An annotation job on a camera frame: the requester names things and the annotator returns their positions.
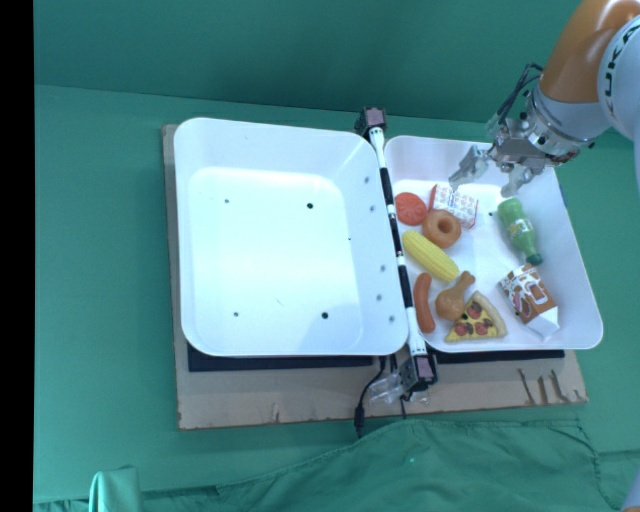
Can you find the yellow corn cob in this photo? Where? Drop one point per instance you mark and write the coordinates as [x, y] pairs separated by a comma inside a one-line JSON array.
[[430, 255]]

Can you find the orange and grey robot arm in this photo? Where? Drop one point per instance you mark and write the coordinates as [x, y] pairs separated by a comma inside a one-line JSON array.
[[585, 60]]

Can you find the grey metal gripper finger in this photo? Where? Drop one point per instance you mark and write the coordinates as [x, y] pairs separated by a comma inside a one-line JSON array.
[[516, 181], [467, 167]]

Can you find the orange sausage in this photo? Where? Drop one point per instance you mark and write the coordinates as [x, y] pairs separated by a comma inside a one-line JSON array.
[[424, 302]]

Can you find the brown chicken drumstick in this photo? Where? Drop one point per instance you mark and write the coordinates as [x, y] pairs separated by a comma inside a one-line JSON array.
[[452, 300]]

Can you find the red tomato slice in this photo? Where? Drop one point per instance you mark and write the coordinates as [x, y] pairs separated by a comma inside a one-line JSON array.
[[410, 208]]

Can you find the white and orange packet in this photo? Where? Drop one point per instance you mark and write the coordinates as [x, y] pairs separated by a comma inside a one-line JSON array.
[[456, 204]]

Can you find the green bottle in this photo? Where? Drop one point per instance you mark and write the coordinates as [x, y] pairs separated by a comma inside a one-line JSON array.
[[520, 230]]

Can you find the brown and white carton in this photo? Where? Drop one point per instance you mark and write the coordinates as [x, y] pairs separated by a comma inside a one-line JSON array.
[[530, 300]]

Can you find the brown cardboard board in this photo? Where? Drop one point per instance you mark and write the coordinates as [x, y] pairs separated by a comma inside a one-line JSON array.
[[280, 395]]

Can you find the orange doughnut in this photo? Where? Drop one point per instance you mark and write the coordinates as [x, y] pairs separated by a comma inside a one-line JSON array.
[[441, 228]]

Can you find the black and white thin rod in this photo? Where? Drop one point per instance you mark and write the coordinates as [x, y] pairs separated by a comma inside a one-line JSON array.
[[395, 235]]

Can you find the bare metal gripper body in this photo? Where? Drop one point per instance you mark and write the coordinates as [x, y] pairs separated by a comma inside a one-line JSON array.
[[525, 146]]

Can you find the white plastic tray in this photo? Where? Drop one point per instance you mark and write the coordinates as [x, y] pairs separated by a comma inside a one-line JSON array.
[[480, 250], [280, 240]]

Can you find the pizza slice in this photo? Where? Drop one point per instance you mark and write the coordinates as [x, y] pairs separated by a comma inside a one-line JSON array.
[[475, 320]]

